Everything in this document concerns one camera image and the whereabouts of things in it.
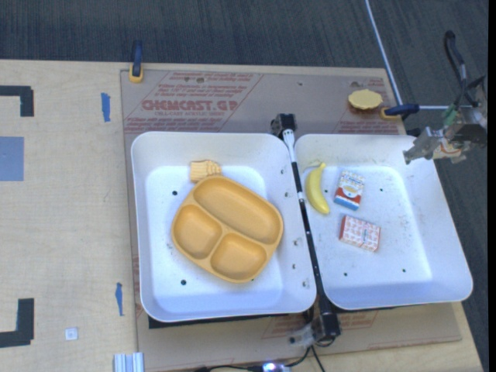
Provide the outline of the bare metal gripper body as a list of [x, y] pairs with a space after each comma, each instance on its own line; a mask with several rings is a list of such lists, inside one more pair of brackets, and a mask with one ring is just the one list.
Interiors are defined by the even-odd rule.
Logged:
[[466, 86], [467, 104], [452, 103], [443, 114], [443, 135], [456, 148], [487, 145], [487, 76]]

